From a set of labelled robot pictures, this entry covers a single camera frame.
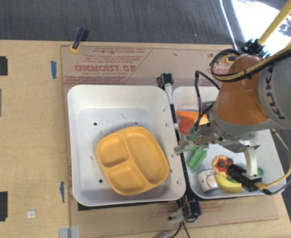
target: green toy vegetable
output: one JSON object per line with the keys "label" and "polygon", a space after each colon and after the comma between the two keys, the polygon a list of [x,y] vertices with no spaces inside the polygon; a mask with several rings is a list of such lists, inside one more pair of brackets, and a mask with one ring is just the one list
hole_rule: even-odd
{"label": "green toy vegetable", "polygon": [[195,145],[190,150],[192,150],[193,153],[187,161],[187,165],[197,171],[207,156],[207,150],[203,149],[200,145]]}

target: orange toy food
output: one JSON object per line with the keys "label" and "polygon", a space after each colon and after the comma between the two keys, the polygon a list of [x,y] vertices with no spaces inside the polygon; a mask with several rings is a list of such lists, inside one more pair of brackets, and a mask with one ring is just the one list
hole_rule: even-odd
{"label": "orange toy food", "polygon": [[[198,111],[183,111],[183,110],[177,110],[176,111],[176,115],[178,115],[178,116],[180,116],[182,118],[191,119],[193,121],[196,121],[198,119]],[[202,116],[202,118],[208,119],[206,114],[204,114]]]}
{"label": "orange toy food", "polygon": [[228,178],[228,166],[233,164],[233,159],[225,155],[216,156],[212,161],[213,171],[225,178]]}
{"label": "orange toy food", "polygon": [[206,115],[203,115],[199,121],[199,125],[206,124],[206,123],[208,123],[208,118]]}
{"label": "orange toy food", "polygon": [[188,131],[193,127],[193,125],[195,124],[195,122],[191,119],[187,119],[187,118],[183,118],[180,122],[179,122],[179,131],[181,134],[189,134]]}

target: small can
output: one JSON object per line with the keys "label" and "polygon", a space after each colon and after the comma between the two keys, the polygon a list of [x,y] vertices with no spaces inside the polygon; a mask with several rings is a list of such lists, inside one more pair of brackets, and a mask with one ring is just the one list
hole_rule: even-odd
{"label": "small can", "polygon": [[212,169],[206,169],[198,173],[197,177],[204,193],[209,193],[218,189],[215,173]]}

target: gray carpet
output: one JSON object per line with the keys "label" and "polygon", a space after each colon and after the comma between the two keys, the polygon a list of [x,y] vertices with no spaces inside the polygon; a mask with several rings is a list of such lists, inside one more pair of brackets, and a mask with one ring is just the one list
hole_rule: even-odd
{"label": "gray carpet", "polygon": [[[221,1],[224,11],[220,0],[0,0],[0,39],[72,41],[76,29],[84,27],[90,31],[88,41],[241,48],[246,40],[233,0]],[[287,0],[247,1],[281,9]],[[291,150],[291,131],[279,132]],[[283,147],[277,141],[276,146],[287,163]],[[282,195],[291,219],[291,185]]]}

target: black bracket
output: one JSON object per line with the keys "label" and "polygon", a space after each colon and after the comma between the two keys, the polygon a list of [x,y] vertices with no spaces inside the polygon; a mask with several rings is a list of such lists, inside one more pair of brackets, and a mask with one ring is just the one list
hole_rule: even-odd
{"label": "black bracket", "polygon": [[156,79],[156,84],[158,87],[165,90],[165,84],[174,84],[173,75],[171,73],[162,73],[159,77]]}
{"label": "black bracket", "polygon": [[7,58],[0,57],[0,76],[7,76]]}
{"label": "black bracket", "polygon": [[259,55],[263,57],[267,53],[263,51],[263,48],[264,46],[258,44],[258,39],[255,41],[251,39],[244,43],[244,46],[241,48],[241,50],[249,55]]}

